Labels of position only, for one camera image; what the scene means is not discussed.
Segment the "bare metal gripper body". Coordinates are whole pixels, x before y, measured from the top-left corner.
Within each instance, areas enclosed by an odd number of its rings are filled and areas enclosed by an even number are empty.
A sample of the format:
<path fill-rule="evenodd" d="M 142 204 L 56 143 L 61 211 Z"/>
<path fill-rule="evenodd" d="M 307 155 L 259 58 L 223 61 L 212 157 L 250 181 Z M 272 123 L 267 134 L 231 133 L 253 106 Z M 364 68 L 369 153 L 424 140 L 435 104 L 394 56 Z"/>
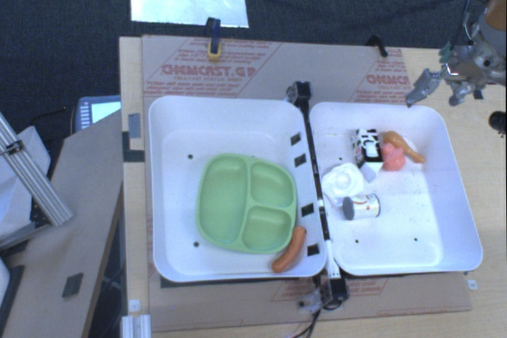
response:
<path fill-rule="evenodd" d="M 444 47 L 440 63 L 449 85 L 473 90 L 489 84 L 506 85 L 505 56 L 487 45 Z"/>

